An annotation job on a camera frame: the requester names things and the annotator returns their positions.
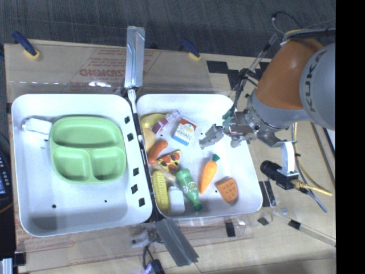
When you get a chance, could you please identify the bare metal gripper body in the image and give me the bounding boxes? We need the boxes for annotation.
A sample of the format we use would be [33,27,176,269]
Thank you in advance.
[224,110,282,149]

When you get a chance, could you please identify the white plastic tray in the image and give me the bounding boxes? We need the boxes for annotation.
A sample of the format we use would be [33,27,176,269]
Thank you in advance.
[10,93,153,237]
[136,93,263,220]

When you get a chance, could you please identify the white red and blue carton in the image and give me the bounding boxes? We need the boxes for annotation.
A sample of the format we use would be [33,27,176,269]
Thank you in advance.
[171,117,198,147]

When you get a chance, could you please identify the orange carrot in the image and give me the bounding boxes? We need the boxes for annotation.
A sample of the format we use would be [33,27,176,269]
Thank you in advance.
[198,154,221,195]

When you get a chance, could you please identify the slice of pizza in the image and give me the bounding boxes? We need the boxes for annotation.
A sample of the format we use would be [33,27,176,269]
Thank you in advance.
[156,150,182,175]

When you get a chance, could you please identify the maroon and white carton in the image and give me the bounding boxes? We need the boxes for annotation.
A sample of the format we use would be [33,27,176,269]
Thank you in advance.
[151,110,181,135]

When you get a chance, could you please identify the green plastic bottle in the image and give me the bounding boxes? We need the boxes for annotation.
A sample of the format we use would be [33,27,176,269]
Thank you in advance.
[175,168,204,212]

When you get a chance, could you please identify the red sausage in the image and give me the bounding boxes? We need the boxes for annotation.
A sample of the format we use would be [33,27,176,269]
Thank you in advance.
[147,139,169,166]

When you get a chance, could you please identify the orange waffle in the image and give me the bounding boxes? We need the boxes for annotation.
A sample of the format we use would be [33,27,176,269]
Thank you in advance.
[215,176,239,204]

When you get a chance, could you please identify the pale yellow round toy food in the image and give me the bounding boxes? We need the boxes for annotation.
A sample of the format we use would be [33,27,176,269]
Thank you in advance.
[142,127,157,152]

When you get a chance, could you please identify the yellow banana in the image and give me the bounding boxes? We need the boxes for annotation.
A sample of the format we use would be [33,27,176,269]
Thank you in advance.
[140,112,170,130]

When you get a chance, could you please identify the white plastic bottle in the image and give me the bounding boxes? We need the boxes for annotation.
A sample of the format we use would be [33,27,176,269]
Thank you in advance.
[21,117,53,135]
[168,185,186,215]

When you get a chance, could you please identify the yellow corn cob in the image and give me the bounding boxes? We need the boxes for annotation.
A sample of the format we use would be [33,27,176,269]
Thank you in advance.
[151,170,170,211]

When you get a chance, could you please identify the thin black and white rod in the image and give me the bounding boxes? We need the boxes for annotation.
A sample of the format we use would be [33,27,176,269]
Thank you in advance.
[127,88,158,211]

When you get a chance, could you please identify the green divided plate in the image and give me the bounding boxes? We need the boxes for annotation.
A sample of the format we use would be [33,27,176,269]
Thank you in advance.
[49,116,127,185]

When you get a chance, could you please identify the brown cardboard board red print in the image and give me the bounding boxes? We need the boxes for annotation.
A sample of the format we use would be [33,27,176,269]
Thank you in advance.
[3,38,255,273]

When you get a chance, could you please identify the black cylinder on white bracket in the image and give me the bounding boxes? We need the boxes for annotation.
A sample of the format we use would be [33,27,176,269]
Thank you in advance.
[259,140,301,191]

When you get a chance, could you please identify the black block with thin wires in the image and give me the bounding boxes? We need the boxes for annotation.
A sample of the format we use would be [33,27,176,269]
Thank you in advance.
[150,259,165,274]

